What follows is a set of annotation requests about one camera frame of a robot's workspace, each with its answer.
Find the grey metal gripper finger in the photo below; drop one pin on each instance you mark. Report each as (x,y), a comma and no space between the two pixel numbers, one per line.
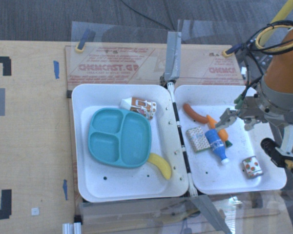
(250,125)
(226,118)

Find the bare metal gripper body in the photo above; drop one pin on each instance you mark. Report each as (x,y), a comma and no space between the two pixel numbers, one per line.
(251,108)

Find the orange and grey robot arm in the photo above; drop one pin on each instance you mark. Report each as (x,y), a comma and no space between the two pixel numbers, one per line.
(282,64)

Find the orange carrot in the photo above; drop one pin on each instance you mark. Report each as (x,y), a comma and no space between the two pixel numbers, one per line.
(211,122)

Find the blue plastic bottle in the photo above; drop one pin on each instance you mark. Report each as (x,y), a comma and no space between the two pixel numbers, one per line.
(216,142)

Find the orange sausage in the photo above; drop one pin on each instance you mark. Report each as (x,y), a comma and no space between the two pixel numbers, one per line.
(194,114)

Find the pale patterned packet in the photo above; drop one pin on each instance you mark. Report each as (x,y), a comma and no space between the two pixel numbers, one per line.
(197,139)

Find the white can red print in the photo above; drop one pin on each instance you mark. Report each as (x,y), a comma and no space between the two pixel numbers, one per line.
(252,167)

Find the white plastic tray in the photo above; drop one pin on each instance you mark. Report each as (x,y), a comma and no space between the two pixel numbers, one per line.
(127,184)
(217,179)

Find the yellow banana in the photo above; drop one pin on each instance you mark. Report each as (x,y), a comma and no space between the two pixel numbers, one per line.
(162,164)

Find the white and orange carton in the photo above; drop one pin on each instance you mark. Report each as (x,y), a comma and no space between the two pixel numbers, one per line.
(141,106)

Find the teal divided plate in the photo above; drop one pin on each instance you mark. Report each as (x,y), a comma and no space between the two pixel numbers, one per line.
(134,140)

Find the brown cardboard board red print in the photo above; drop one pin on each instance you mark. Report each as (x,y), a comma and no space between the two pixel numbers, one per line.
(141,64)

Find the black cylinder on white bracket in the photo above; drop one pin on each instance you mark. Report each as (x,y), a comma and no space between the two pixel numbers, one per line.
(273,150)

